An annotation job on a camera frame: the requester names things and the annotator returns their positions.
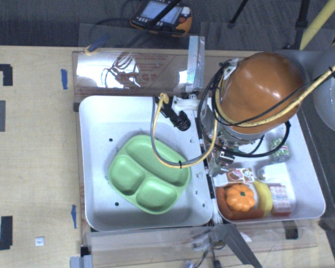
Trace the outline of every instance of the can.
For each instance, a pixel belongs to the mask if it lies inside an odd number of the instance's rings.
[[[270,141],[270,150],[276,148],[283,138],[279,137]],[[288,161],[290,159],[290,152],[288,145],[284,143],[284,145],[276,152],[272,154],[272,161],[275,163],[282,163]]]

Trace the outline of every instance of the table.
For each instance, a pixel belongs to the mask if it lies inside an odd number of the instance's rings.
[[[68,267],[70,257],[80,254],[82,222],[72,53],[82,50],[0,46],[0,64],[13,67],[13,86],[3,86],[0,72],[0,101],[6,101],[6,127],[0,132],[0,225],[1,217],[13,218],[13,243],[9,250],[0,251],[0,267]],[[67,89],[62,83],[65,73]],[[71,215],[73,205],[76,228]],[[312,247],[256,252],[256,257],[265,267],[335,267],[317,219],[308,221],[308,227],[315,235]],[[44,237],[43,246],[35,246],[36,237]],[[233,255],[219,259],[223,267],[241,264]],[[181,261],[175,261],[134,267],[180,265]],[[205,261],[201,267],[211,266]]]

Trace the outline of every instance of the green plate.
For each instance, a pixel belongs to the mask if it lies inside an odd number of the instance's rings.
[[[172,148],[155,140],[159,154],[172,162],[186,161]],[[167,212],[190,180],[190,168],[175,169],[161,164],[150,136],[131,138],[114,157],[108,171],[110,185],[125,199],[151,214]]]

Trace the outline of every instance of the orange and black device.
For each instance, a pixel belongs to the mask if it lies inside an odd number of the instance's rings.
[[[137,11],[130,19],[130,24],[141,30],[149,30],[154,33],[169,32],[173,36],[184,36],[191,28],[192,11],[190,7],[177,4],[163,18],[151,26],[151,21],[164,10],[170,0],[143,0]]]

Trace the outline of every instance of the yellow banana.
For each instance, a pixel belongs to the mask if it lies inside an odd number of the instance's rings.
[[[263,217],[266,217],[271,212],[273,207],[272,194],[269,190],[269,187],[262,181],[255,179],[253,184],[255,185],[260,197],[259,208],[264,211]]]

